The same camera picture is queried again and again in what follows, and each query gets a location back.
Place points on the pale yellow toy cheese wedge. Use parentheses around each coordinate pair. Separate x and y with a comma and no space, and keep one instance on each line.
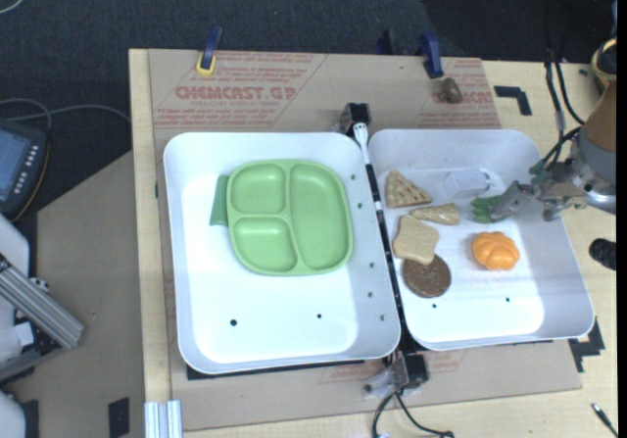
(441,214)

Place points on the green divided plate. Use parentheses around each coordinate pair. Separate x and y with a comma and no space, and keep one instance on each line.
(294,215)

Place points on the thin black and white rod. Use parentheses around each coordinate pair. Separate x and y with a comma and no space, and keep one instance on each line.
(378,203)

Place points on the round brown toy biscuit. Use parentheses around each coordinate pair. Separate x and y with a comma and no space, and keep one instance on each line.
(431,279)

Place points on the black cylinder on white bracket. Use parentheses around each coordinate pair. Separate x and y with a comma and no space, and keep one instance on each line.
(603,253)

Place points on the orange toy bread roll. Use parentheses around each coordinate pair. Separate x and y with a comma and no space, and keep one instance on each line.
(496,251)

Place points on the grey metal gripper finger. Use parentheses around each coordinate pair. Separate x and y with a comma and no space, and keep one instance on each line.
(509,203)
(554,211)

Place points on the green toy broccoli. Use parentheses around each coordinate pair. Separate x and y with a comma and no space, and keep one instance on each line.
(481,209)

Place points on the small brown rounded object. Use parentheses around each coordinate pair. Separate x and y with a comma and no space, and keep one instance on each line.
(448,90)

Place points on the toy pizza slice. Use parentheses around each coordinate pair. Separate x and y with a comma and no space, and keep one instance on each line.
(402,191)

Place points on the clear plastic bottle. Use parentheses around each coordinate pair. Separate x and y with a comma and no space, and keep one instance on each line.
(465,182)

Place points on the white plastic tray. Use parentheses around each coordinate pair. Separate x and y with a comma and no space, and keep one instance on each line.
(274,318)
(490,308)

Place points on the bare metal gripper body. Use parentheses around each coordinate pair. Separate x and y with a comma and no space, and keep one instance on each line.
(563,192)

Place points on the brown cardboard board, red print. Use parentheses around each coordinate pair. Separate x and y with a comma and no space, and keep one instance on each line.
(294,93)

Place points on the tan toy bread slice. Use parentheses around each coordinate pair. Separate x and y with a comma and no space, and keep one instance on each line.
(414,239)

